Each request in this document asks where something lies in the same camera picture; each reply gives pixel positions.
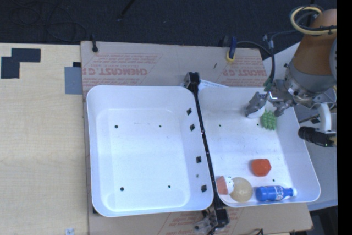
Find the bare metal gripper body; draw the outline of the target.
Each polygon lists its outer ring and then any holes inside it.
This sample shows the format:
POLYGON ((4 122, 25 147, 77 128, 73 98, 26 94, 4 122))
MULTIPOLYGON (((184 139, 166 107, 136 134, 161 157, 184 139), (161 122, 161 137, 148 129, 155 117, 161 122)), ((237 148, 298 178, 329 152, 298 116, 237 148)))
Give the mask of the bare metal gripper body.
POLYGON ((301 88, 294 80, 277 79, 268 91, 268 98, 276 107, 287 108, 298 104, 311 107, 314 94, 301 88))

